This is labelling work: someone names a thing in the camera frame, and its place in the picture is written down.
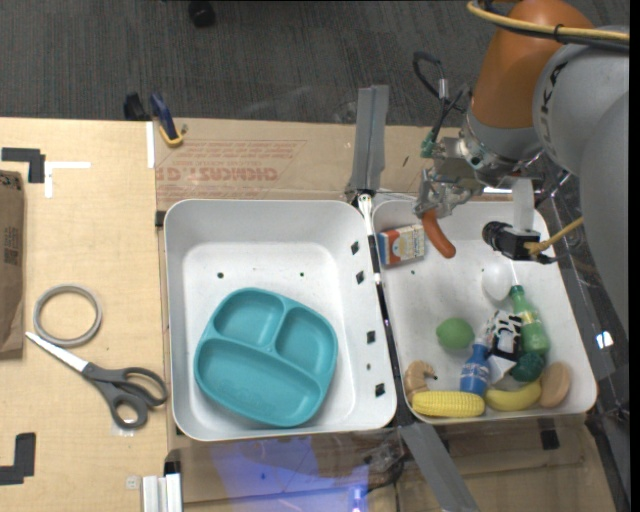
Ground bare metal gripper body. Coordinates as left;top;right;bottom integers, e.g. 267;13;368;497
429;134;507;192

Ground orange toy sausage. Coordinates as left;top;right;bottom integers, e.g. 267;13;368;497
421;208;458;260

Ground orange and white carton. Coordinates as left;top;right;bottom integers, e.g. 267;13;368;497
377;223;428;268

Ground white egg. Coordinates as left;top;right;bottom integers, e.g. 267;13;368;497
481;259;517;303

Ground white plastic tray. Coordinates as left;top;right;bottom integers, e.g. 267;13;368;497
370;198;599;427
163;198;399;443

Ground green lime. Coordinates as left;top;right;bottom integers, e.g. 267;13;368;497
435;317;476;352

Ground black and white carton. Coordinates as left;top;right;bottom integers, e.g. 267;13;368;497
481;309;526;387

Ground green bottle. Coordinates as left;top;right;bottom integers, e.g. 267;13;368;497
508;284;552;357

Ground brown cardboard board red print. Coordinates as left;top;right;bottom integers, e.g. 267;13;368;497
153;117;617;512

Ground blue bottle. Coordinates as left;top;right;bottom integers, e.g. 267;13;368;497
459;342;493;398

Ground tan croissant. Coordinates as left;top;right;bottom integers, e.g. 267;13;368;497
403;360;439;402

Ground green broccoli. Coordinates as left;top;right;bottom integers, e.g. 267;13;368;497
509;350;548;384

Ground yellow corn cob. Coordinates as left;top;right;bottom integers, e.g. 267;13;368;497
410;390;487;419

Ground yellow banana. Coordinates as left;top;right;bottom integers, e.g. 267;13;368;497
483;379;544;413

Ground tan bread bun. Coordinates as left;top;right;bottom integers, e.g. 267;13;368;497
538;361;573;410

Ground blue divided plate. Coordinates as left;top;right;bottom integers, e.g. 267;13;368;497
192;287;340;429

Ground grey scissors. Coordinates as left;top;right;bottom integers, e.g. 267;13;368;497
24;330;170;431

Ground grey tape roll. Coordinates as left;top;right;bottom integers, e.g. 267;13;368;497
32;282;104;349

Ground brown paper bag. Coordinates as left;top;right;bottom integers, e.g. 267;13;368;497
0;169;27;361

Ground black cylinder on white bracket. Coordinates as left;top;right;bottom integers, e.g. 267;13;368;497
481;177;543;262

